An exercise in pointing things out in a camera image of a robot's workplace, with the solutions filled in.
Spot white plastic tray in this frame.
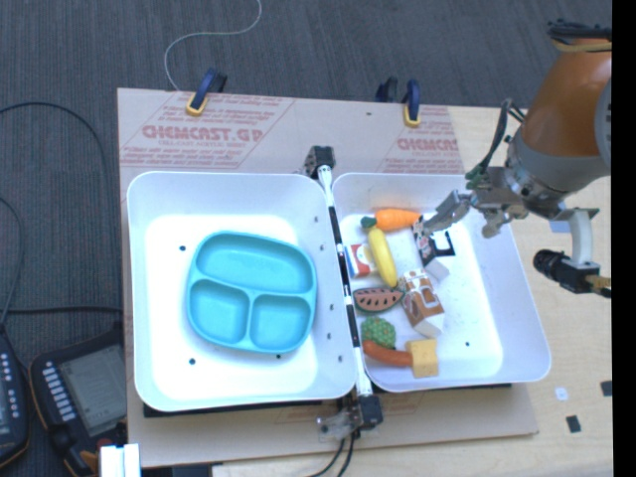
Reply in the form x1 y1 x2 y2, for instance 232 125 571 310
125 169 361 413
330 171 554 395

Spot black and white carton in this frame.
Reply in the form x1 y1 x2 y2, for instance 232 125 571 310
411 216 457 283

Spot red orange sausage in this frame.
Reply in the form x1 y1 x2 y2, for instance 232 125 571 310
362 339 415 369

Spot red and white carton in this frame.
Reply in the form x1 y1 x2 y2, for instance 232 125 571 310
344 241 378 279

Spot orange carrot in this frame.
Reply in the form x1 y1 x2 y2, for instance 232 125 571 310
360 208 423 234

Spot blue divided plate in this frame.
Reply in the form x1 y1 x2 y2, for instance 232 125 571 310
185 231 319 355

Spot yellow banana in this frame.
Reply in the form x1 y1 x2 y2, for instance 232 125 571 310
367 227 399 289

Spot black cylinder on white bracket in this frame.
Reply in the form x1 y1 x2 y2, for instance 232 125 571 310
533 207 603 295

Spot black block with thin wires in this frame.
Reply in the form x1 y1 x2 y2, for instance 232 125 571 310
357 394 386 429
303 144 337 176

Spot brown cardboard board red print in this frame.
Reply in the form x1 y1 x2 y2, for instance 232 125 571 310
116 86 541 469

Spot yellow cheese block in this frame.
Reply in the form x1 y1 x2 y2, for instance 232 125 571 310
403 337 441 380

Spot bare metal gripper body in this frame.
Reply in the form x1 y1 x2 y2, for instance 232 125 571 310
469 165 567 221

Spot thin black and white rod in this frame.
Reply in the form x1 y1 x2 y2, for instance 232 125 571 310
317 164 374 398

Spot brown and white carton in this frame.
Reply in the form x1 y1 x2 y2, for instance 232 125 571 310
398 268 446 340

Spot watermelon slice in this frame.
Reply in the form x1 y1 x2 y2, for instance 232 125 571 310
351 286 405 315

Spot green grapes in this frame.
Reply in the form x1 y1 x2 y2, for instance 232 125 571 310
360 315 398 352

